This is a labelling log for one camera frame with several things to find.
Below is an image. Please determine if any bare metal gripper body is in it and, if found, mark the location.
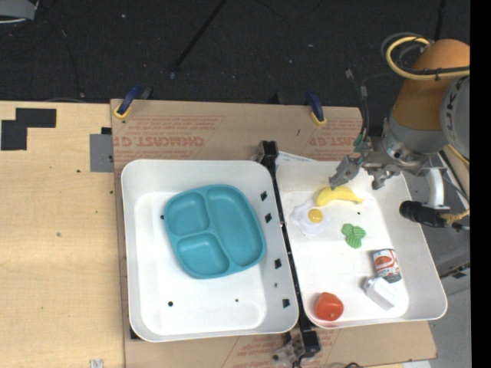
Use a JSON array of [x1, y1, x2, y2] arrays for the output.
[[360, 136, 425, 180]]

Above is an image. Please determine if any yellow banana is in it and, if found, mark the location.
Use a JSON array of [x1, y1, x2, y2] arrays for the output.
[[315, 185, 365, 208]]

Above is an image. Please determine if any white fried egg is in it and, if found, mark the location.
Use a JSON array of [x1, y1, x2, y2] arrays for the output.
[[288, 199, 332, 238]]

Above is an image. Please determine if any green lettuce leaf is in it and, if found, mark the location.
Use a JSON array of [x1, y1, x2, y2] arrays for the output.
[[341, 222, 367, 250]]

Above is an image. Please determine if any red and white can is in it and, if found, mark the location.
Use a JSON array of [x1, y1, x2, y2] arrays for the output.
[[371, 248, 403, 284]]

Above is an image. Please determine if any thin black rod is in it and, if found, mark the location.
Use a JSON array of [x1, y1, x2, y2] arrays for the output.
[[265, 155, 308, 333]]

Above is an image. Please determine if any white plastic tray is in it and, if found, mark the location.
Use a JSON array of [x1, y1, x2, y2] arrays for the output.
[[273, 154, 449, 330], [120, 158, 300, 343]]

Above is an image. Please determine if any white carton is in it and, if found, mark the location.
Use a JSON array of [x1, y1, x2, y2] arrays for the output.
[[361, 275, 402, 311]]

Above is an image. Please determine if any blue divided plate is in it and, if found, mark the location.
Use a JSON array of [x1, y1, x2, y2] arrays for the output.
[[163, 183, 268, 281]]

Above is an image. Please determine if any red tomato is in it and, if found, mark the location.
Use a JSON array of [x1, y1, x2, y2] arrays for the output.
[[314, 291, 345, 323]]

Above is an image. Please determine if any brown cardboard board red print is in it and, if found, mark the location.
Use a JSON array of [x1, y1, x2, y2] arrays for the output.
[[110, 98, 439, 368]]

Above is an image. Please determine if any black cylinder on white bracket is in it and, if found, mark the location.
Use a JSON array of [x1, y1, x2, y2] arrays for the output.
[[399, 166, 452, 229]]

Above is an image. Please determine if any black block with wires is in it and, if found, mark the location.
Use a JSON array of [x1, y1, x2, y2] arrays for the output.
[[298, 329, 321, 357]]

